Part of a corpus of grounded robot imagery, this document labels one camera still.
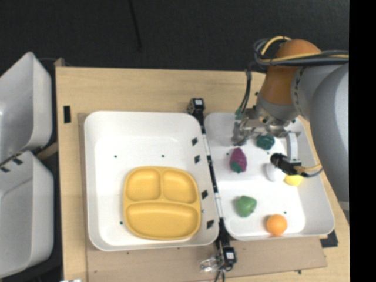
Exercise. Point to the yellow divided plate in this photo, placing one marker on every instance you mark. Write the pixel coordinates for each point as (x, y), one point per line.
(161, 204)

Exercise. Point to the green bell pepper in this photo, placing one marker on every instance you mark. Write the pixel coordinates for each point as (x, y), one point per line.
(245, 206)

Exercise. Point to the white plastic tray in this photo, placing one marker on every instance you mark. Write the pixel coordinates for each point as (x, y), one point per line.
(264, 192)
(141, 134)

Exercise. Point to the yellow lemon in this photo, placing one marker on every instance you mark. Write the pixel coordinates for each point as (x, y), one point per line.
(293, 180)

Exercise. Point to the white egg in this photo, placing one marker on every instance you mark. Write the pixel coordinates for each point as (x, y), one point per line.
(272, 172)

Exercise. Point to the orange fruit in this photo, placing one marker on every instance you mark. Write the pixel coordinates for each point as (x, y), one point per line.
(276, 225)

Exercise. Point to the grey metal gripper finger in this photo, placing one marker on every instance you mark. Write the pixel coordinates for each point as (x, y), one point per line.
(237, 134)
(246, 134)

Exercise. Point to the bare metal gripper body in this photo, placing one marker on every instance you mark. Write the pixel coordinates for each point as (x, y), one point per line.
(264, 125)

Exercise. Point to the black cylinder on white bracket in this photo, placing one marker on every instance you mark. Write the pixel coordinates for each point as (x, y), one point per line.
(282, 161)

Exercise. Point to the dark green broccoli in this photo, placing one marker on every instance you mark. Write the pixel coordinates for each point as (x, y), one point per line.
(265, 141)

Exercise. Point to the purple grapes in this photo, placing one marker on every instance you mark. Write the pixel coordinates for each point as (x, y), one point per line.
(238, 157)

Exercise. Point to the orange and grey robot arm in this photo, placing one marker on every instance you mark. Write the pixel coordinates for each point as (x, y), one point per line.
(323, 98)

